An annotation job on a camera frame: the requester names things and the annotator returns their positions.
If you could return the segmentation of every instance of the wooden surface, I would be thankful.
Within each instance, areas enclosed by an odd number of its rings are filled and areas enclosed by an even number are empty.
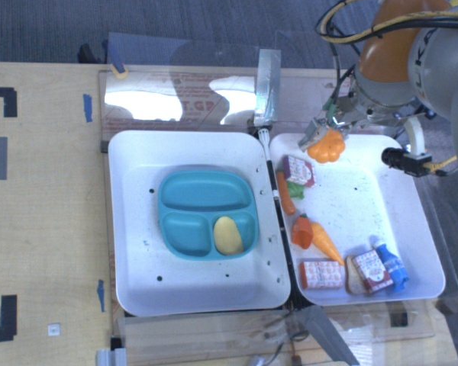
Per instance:
[[[18,92],[17,118],[3,118],[0,99],[0,136],[8,138],[8,175],[0,181],[0,297],[18,296],[18,334],[0,343],[0,365],[95,364],[96,351],[109,347],[108,218],[98,106],[98,72],[105,69],[0,63],[0,86]],[[311,75],[290,73],[301,79]],[[92,97],[92,122],[86,121],[83,95]],[[98,280],[104,281],[105,312]],[[432,301],[424,305],[429,323],[417,339],[371,343],[370,331],[358,343],[341,327],[344,338],[361,364],[458,364],[444,317]],[[51,323],[61,324],[60,335],[48,336]],[[304,364],[330,364],[309,340],[298,345]],[[290,365],[288,350],[273,365]],[[190,364],[245,365],[247,360]]]

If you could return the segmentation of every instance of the small box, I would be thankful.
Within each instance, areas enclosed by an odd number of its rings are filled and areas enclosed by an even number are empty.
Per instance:
[[[305,187],[315,185],[314,169],[310,162],[297,159],[294,156],[285,156],[282,160],[283,174],[287,181],[291,181]]]
[[[338,289],[343,287],[341,268],[336,261],[301,262],[300,278],[304,289]]]
[[[355,256],[353,264],[369,293],[375,293],[394,283],[375,249]]]

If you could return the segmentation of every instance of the toy pumpkin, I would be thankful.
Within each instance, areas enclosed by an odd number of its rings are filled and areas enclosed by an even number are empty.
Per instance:
[[[340,131],[328,129],[319,141],[307,148],[307,154],[319,163],[335,162],[345,147]]]

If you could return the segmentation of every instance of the orange toy vegetable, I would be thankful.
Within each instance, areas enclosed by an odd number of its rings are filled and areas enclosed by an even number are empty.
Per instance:
[[[282,204],[283,211],[285,211],[289,216],[295,214],[297,209],[295,209],[292,197],[290,197],[289,189],[287,188],[287,181],[283,171],[278,171],[276,173],[276,187],[278,188],[280,194],[280,203]]]
[[[311,221],[305,214],[301,214],[292,225],[292,242],[303,249],[307,249],[311,246],[313,238],[314,231]]]
[[[319,163],[335,162],[344,148],[341,133],[338,130],[328,129],[319,141],[307,148],[307,154]]]
[[[314,245],[329,258],[335,260],[340,265],[344,265],[343,258],[322,225],[320,223],[311,222],[311,226],[314,233],[314,238],[312,240]]]

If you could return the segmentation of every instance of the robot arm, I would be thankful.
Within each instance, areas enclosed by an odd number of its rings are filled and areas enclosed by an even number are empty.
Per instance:
[[[354,127],[403,126],[411,150],[386,149],[382,160],[413,176],[434,167],[425,153],[419,114],[401,117],[398,110],[413,100],[452,123],[458,158],[458,6],[447,0],[380,0],[373,25],[352,36],[336,37],[330,24],[350,2],[341,0],[318,22],[318,33],[330,43],[365,40],[357,64],[337,81],[337,90],[323,107],[323,120],[314,119],[298,143],[302,150],[316,143],[327,128],[343,135]],[[341,82],[350,77],[348,96],[337,97]]]

